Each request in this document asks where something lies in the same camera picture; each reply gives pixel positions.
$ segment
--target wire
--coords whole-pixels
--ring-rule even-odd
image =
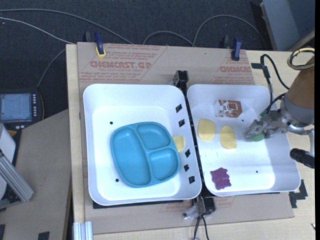
[[[272,99],[273,99],[273,89],[272,89],[272,84],[270,82],[269,70],[265,65],[265,61],[264,61],[265,56],[264,55],[262,55],[260,57],[260,64],[261,64],[261,67],[262,67],[264,78],[265,78],[265,80],[266,80],[266,82],[268,84],[268,90],[269,90],[269,94],[270,94],[269,104],[271,104],[272,103]]]
[[[41,120],[43,120],[43,119],[45,119],[45,105],[44,105],[44,100],[42,99],[42,95],[39,92],[39,90],[38,90],[38,93],[39,93],[39,96],[40,96],[41,106],[42,106],[42,117],[41,117]]]
[[[206,236],[206,239],[209,240],[209,236],[208,236],[208,229],[207,229],[207,223],[206,223],[206,220],[205,220],[205,217],[203,215],[201,215],[201,218],[203,220],[203,224],[204,224],[204,230],[205,230],[205,236]]]
[[[270,112],[270,110],[271,110],[272,105],[273,105],[277,100],[282,99],[283,96],[285,96],[285,95],[286,95],[286,92],[285,92],[285,93],[282,93],[282,94],[280,94],[278,97],[276,97],[276,98],[270,103],[270,105],[265,109],[265,110],[266,110],[266,113],[268,114],[268,113]]]
[[[79,20],[82,20],[82,21],[85,21],[85,22],[88,22],[92,25],[95,25],[113,35],[115,35],[116,37],[122,39],[123,41],[129,43],[129,44],[134,44],[133,42],[129,41],[128,39],[124,38],[123,36],[113,32],[112,30],[110,30],[109,28],[106,28],[94,21],[91,21],[89,19],[86,19],[84,17],[81,17],[81,16],[78,16],[78,15],[75,15],[75,14],[72,14],[72,13],[68,13],[68,12],[64,12],[64,11],[59,11],[59,10],[51,10],[51,9],[37,9],[37,8],[18,8],[18,9],[0,9],[0,13],[6,13],[6,12],[49,12],[49,13],[56,13],[56,14],[62,14],[62,15],[67,15],[67,16],[70,16],[70,17],[73,17],[73,18],[76,18],[76,19],[79,19]]]
[[[176,36],[176,37],[178,37],[178,38],[181,38],[181,39],[183,39],[184,41],[186,41],[188,44],[190,44],[191,46],[193,45],[193,43],[190,41],[190,40],[188,40],[187,38],[185,38],[183,35],[180,35],[180,34],[178,34],[178,33],[175,33],[175,32],[172,32],[172,31],[167,31],[167,30],[161,30],[161,31],[156,31],[156,32],[153,32],[153,33],[151,33],[150,35],[148,35],[145,39],[144,39],[144,41],[143,41],[143,45],[144,44],[146,44],[146,41],[149,39],[149,38],[151,38],[152,36],[155,36],[155,35],[159,35],[159,34],[170,34],[170,35],[173,35],[173,36]]]
[[[201,217],[199,216],[196,219],[196,224],[195,224],[194,233],[193,233],[193,240],[196,240],[196,236],[197,236],[197,231],[198,231],[198,227],[199,227],[199,224],[200,224],[200,220],[201,220]]]
[[[55,36],[55,35],[47,32],[47,31],[45,31],[45,30],[43,30],[43,29],[41,29],[41,28],[39,28],[39,27],[37,27],[37,26],[31,25],[31,24],[26,23],[26,22],[24,22],[24,21],[17,20],[17,19],[13,19],[13,18],[4,18],[4,17],[0,17],[0,19],[6,20],[6,21],[11,21],[11,22],[18,22],[18,23],[25,24],[25,25],[27,25],[27,26],[29,26],[29,27],[32,27],[32,28],[34,28],[34,29],[36,29],[36,30],[39,30],[39,31],[41,31],[41,32],[43,32],[43,33],[45,33],[45,34],[47,34],[47,35],[49,35],[49,36],[51,36],[51,37],[59,40],[59,41],[65,42],[65,43],[67,43],[67,44],[74,45],[73,42],[69,42],[69,41],[63,40],[63,39],[61,39],[61,38],[59,38],[59,37],[57,37],[57,36]]]
[[[280,75],[279,75],[279,72],[278,72],[278,69],[276,67],[276,64],[275,62],[273,61],[273,59],[268,55],[268,54],[263,54],[261,57],[260,57],[260,62],[261,62],[261,65],[262,66],[265,66],[265,57],[267,57],[269,59],[269,61],[271,62],[273,68],[274,68],[274,71],[276,73],[276,76],[278,77],[280,83],[283,85],[284,88],[286,88],[287,90],[289,90],[289,87],[282,81]]]
[[[311,68],[315,67],[315,62],[314,61],[312,63],[310,63],[310,64],[305,64],[305,65],[293,65],[294,57],[297,56],[299,53],[302,53],[302,52],[311,52],[311,53],[315,54],[315,49],[311,48],[311,47],[306,47],[306,48],[301,48],[301,49],[294,50],[291,53],[291,55],[288,58],[288,60],[287,60],[287,63],[288,63],[290,68],[292,68],[294,70],[308,70],[308,69],[311,69]]]
[[[55,60],[56,60],[59,56],[61,56],[65,51],[66,51],[66,49],[63,49],[62,51],[60,51],[60,52],[51,60],[51,62],[49,63],[49,65],[48,65],[48,66],[46,67],[46,69],[44,70],[44,72],[43,72],[43,74],[42,74],[42,76],[41,76],[38,84],[36,85],[36,89],[39,88],[42,80],[44,79],[44,77],[45,77],[48,69],[51,67],[51,65],[52,65],[52,64],[55,62]]]
[[[264,49],[266,50],[267,49],[267,45],[266,45],[266,42],[263,38],[263,36],[260,34],[260,32],[252,25],[250,24],[248,21],[246,21],[245,19],[243,18],[240,18],[240,17],[237,17],[237,16],[233,16],[233,15],[228,15],[228,14],[221,14],[221,15],[216,15],[216,16],[213,16],[213,17],[210,17],[208,19],[206,19],[200,26],[199,28],[197,29],[196,31],[196,34],[195,34],[195,37],[194,37],[194,40],[193,40],[193,43],[192,43],[192,46],[193,47],[196,47],[196,41],[197,41],[197,38],[198,38],[198,34],[201,30],[201,28],[209,21],[213,20],[213,19],[217,19],[217,18],[232,18],[232,19],[237,19],[239,21],[242,21],[244,23],[246,23],[247,25],[249,25],[255,32],[257,32],[257,34],[259,35],[259,37],[261,38],[261,41],[263,43],[263,46],[264,46]]]
[[[193,233],[193,240],[196,239],[197,231],[198,231],[198,228],[199,228],[199,224],[200,224],[201,219],[203,220],[206,239],[207,239],[207,240],[210,240],[210,239],[209,239],[209,235],[208,235],[207,223],[206,223],[206,220],[205,220],[204,215],[201,215],[201,216],[199,216],[199,217],[196,219],[196,224],[195,224],[194,233]]]

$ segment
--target yellow sponge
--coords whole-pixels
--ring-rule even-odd
[[[186,146],[186,139],[184,136],[173,136],[172,139],[178,152],[184,150]]]
[[[216,124],[209,120],[201,118],[198,125],[198,136],[205,142],[210,142],[216,135]]]
[[[220,131],[220,142],[226,149],[235,149],[237,147],[236,135],[230,126],[225,125],[222,127]]]

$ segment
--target black hole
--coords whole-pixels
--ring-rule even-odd
[[[191,153],[190,153],[190,149],[188,149],[184,154],[185,154],[185,156],[188,158],[188,157],[190,156],[190,154],[191,154]]]
[[[183,126],[185,124],[185,120],[182,119],[181,121],[179,121],[179,127]]]
[[[186,172],[189,170],[189,165],[186,164],[183,168],[184,168],[184,171]]]
[[[195,182],[196,180],[195,180],[195,176],[191,176],[191,177],[189,177],[189,183],[191,184],[191,183],[193,183],[193,182]]]
[[[182,105],[178,105],[177,107],[175,107],[175,111],[178,113],[180,110],[182,110]]]

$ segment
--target blue clamp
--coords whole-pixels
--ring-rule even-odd
[[[98,31],[94,32],[94,37],[95,37],[95,42],[96,42],[95,51],[96,51],[97,56],[99,58],[106,57],[107,53],[104,48],[104,43],[102,42],[101,35],[99,34]]]
[[[235,37],[233,39],[233,49],[234,51],[231,52],[231,58],[233,61],[239,61],[240,60],[240,48],[242,45],[242,40],[239,37]]]

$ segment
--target white tray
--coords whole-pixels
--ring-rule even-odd
[[[83,93],[83,104],[88,188],[96,203],[109,206],[174,201],[199,195],[202,189],[199,166],[185,98],[178,88],[172,85],[92,84]],[[112,158],[110,138],[116,129],[140,122],[162,124],[172,137],[184,136],[186,145],[179,152],[180,169],[175,177],[136,188],[121,180]]]
[[[245,132],[254,119],[269,105],[268,89],[256,85],[195,84],[187,91],[192,119],[197,135],[204,183],[216,196],[259,194],[294,191],[300,186],[296,162],[290,158],[290,145],[286,134],[258,142],[247,140]],[[217,100],[240,101],[242,113],[238,117],[217,117]],[[212,120],[216,125],[215,137],[205,142],[198,137],[200,119]],[[219,132],[231,126],[237,148],[226,149],[220,143]],[[211,171],[227,169],[231,186],[217,189]]]

